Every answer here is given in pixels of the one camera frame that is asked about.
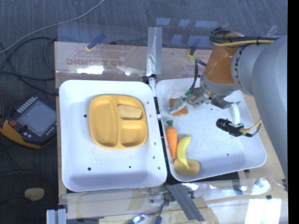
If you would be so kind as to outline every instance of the white cable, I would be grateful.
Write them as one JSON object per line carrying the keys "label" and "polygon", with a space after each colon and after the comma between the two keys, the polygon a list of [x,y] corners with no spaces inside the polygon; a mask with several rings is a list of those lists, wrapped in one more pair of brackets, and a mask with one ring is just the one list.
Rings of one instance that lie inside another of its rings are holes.
{"label": "white cable", "polygon": [[34,34],[34,33],[37,33],[37,32],[40,32],[40,31],[43,31],[43,30],[46,30],[48,28],[51,28],[51,27],[55,27],[55,26],[59,26],[59,25],[62,25],[62,24],[66,24],[68,22],[71,22],[71,21],[75,21],[75,20],[78,20],[80,19],[81,17],[84,17],[85,15],[87,15],[88,13],[90,13],[92,10],[96,9],[99,5],[101,5],[105,0],[102,0],[100,3],[98,3],[97,5],[95,5],[93,8],[89,9],[87,12],[85,12],[84,14],[80,15],[79,17],[76,17],[76,18],[73,18],[73,19],[70,19],[68,21],[62,21],[62,22],[59,22],[59,23],[56,23],[56,24],[53,24],[53,25],[49,25],[47,27],[44,27],[44,28],[41,28],[39,30],[36,30],[34,32],[31,32],[25,36],[23,36],[22,38],[20,38],[19,40],[17,40],[15,43],[13,43],[12,45],[10,45],[9,47],[7,47],[6,49],[0,51],[0,54],[7,51],[8,49],[12,48],[15,44],[19,43],[21,40],[23,40],[24,38]]}

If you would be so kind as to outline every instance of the beige round object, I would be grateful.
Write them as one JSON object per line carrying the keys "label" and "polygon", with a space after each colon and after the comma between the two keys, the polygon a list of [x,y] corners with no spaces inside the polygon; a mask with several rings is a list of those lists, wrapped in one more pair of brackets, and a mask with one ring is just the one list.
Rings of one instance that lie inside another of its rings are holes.
{"label": "beige round object", "polygon": [[31,188],[25,191],[25,197],[32,201],[37,201],[43,198],[45,190],[42,188]]}
{"label": "beige round object", "polygon": [[177,159],[173,163],[174,169],[183,175],[194,176],[199,172],[199,163],[196,160],[187,159],[189,169],[185,167],[185,165],[181,164]]}

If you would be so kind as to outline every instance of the black connector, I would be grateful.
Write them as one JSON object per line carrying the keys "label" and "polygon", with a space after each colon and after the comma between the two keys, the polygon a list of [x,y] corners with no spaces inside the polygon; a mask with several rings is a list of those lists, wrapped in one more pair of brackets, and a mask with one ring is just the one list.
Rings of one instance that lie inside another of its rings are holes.
{"label": "black connector", "polygon": [[216,121],[216,126],[220,129],[222,129],[223,131],[226,131],[229,134],[235,136],[235,137],[241,136],[242,132],[240,131],[240,129],[244,128],[244,124],[234,125],[228,119],[218,119]]}

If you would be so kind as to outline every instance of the yellow cable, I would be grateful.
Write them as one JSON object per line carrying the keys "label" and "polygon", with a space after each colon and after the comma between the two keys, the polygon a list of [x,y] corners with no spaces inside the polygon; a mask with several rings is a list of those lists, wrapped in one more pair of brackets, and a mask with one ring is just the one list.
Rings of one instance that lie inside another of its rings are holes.
{"label": "yellow cable", "polygon": [[250,40],[250,41],[239,41],[239,42],[227,42],[227,43],[216,43],[214,42],[214,45],[220,46],[220,47],[229,47],[229,46],[236,46],[236,45],[242,45],[242,44],[248,44],[248,43],[272,43],[273,40]]}
{"label": "yellow cable", "polygon": [[260,119],[255,125],[253,125],[250,128],[247,129],[240,129],[240,132],[242,132],[242,134],[246,135],[248,132],[250,132],[251,130],[253,130],[254,128],[258,127],[261,124],[262,120]]}

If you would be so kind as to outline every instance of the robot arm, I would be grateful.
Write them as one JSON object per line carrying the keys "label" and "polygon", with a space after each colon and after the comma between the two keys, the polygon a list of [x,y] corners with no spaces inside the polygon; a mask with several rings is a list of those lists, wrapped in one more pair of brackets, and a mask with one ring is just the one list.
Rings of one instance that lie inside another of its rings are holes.
{"label": "robot arm", "polygon": [[236,90],[253,96],[287,185],[287,36],[252,38],[217,29],[210,40],[216,47],[189,103],[225,109],[232,103],[224,98]]}

